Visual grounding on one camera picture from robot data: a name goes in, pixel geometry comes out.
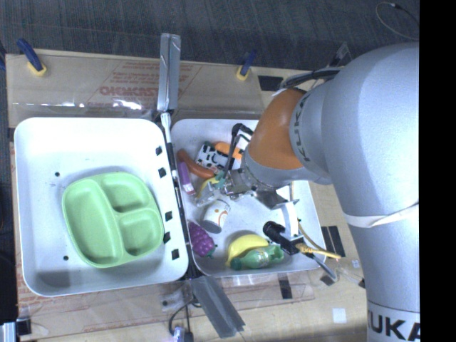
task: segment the purple toy eggplant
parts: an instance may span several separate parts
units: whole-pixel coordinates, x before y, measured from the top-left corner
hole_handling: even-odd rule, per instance
[[[211,236],[194,222],[189,222],[188,229],[193,251],[201,257],[212,257],[216,245]]]

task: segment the green bottle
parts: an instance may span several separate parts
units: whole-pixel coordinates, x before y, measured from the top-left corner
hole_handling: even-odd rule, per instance
[[[231,260],[231,268],[240,270],[242,267],[248,269],[262,269],[270,264],[275,264],[284,259],[284,251],[276,244],[268,247],[253,249],[244,257],[235,257]]]

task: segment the green plate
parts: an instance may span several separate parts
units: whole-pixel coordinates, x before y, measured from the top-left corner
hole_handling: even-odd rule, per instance
[[[62,206],[79,256],[94,267],[133,261],[163,242],[155,199],[130,173],[110,172],[73,182],[63,193]]]

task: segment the sausage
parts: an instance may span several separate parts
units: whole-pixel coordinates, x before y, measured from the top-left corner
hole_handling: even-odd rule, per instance
[[[215,174],[213,173],[212,170],[208,168],[204,168],[203,166],[198,165],[187,153],[186,150],[181,149],[177,151],[177,159],[180,162],[185,162],[185,164],[188,167],[188,170],[192,173],[195,174],[198,177],[201,177],[203,179],[210,179],[211,177],[214,177]]]

